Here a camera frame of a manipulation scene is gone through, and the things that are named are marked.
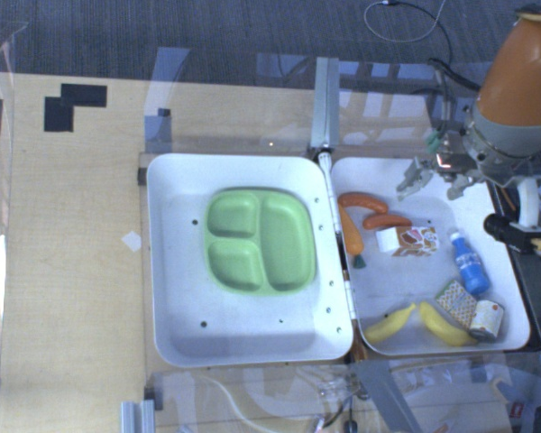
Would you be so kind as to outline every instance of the yellow banana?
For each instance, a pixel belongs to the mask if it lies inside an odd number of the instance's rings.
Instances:
[[[451,346],[474,345],[477,340],[469,336],[467,332],[459,327],[451,325],[439,314],[439,312],[426,301],[419,305],[421,318],[426,328]]]
[[[365,338],[369,343],[379,343],[394,336],[407,324],[408,317],[416,307],[415,303],[411,303],[406,308],[398,309],[376,324],[368,326],[364,329]]]

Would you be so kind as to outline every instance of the dark floor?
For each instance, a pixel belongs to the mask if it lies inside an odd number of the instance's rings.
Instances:
[[[435,30],[416,43],[368,32],[365,7],[380,0],[0,0],[0,20],[26,21],[17,70],[150,78],[158,47],[323,55],[343,60],[424,62],[447,58]],[[435,14],[441,0],[406,0]],[[454,62],[489,61],[514,22],[513,10],[541,0],[449,0],[441,17]],[[414,37],[431,19],[405,7],[373,8],[373,26]]]

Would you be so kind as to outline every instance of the green divided tray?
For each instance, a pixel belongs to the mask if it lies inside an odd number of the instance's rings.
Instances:
[[[293,196],[267,189],[229,189],[206,211],[208,272],[221,287],[252,295],[303,289],[315,277],[310,216]]]

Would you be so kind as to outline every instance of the blue bottle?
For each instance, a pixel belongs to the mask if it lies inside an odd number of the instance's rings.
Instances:
[[[454,245],[454,260],[467,291],[472,295],[479,295],[486,291],[491,284],[483,272],[477,253],[465,244],[465,238],[458,232],[451,235],[451,244]]]

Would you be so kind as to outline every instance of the can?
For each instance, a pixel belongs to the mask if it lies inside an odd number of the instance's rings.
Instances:
[[[505,309],[494,301],[481,299],[473,314],[469,334],[482,342],[494,342],[499,334]]]

